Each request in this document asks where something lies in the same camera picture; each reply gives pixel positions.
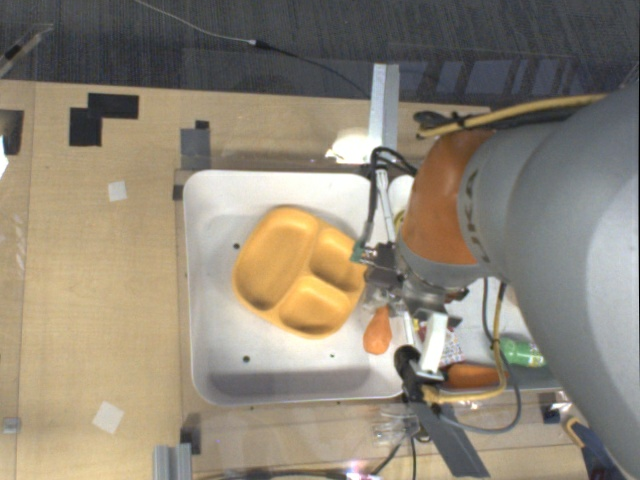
thin white wire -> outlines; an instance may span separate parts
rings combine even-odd
[[[175,14],[171,14],[170,12],[167,12],[163,9],[160,9],[158,7],[155,7],[143,0],[132,0],[134,2],[136,2],[137,4],[142,5],[143,7],[146,7],[148,9],[151,9],[152,11],[155,11],[157,13],[162,14],[163,16],[167,16],[169,18],[173,18],[176,21],[179,21],[180,23],[182,23],[183,25],[186,25],[189,28],[192,28],[193,30],[197,30],[198,32],[201,32],[202,34],[205,34],[207,36],[211,36],[211,37],[217,37],[219,39],[226,39],[227,41],[236,41],[238,43],[246,43],[249,44],[251,46],[255,46],[256,45],[256,40],[255,39],[244,39],[241,37],[232,37],[232,36],[225,36],[223,34],[216,34],[215,32],[211,32],[209,30],[205,30],[204,28],[201,28],[197,25],[194,25],[193,23],[180,18],[179,16],[176,16]]]

yellow cable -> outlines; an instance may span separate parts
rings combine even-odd
[[[500,313],[502,311],[502,300],[498,298],[496,302],[496,313],[493,318],[493,357],[498,370],[499,384],[490,390],[466,393],[441,393],[438,388],[431,385],[422,386],[422,394],[425,401],[430,403],[453,403],[474,400],[487,400],[501,394],[507,387],[507,374],[500,357]]]
[[[418,135],[422,138],[435,137],[436,135],[444,135],[445,133],[457,132],[467,128],[485,126],[495,123],[496,121],[501,121],[502,119],[530,114],[532,112],[540,112],[542,110],[550,110],[554,108],[583,107],[585,105],[595,103],[605,96],[606,94],[584,94],[581,96],[563,96],[561,98],[531,101],[529,103],[522,103],[520,105],[514,105],[513,107],[496,110],[495,112],[468,117],[464,120],[462,125],[458,123],[450,123],[430,129],[423,129],[421,127],[418,130]]]

dark gray carpet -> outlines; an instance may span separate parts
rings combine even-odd
[[[639,0],[145,0],[259,38],[369,91],[401,64],[402,99],[503,105],[606,91],[638,61]],[[10,78],[362,97],[295,58],[206,37],[129,0],[0,0],[0,48],[54,31]]]

wooden table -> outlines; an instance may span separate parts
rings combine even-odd
[[[104,119],[102,147],[70,147],[69,109],[86,107],[89,92],[139,95],[139,117]],[[369,104],[0,81],[0,108],[25,111],[23,149],[0,181],[13,219],[0,224],[11,246],[0,256],[0,416],[22,421],[17,439],[0,435],[0,479],[151,478],[154,446],[175,446],[184,419],[172,200],[180,129],[209,121],[213,154],[225,157],[321,157],[338,130],[367,126]],[[411,119],[424,108],[401,105],[399,147],[410,156],[429,146],[414,140]],[[110,202],[117,181],[127,198]],[[104,401],[124,411],[113,434],[92,424]],[[584,477],[569,445],[483,458],[494,478]],[[449,478],[437,455],[418,467],[419,478]],[[398,459],[386,478],[410,468]]]

green bottle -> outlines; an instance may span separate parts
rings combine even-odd
[[[539,368],[547,364],[535,343],[500,338],[500,350],[509,364]]]

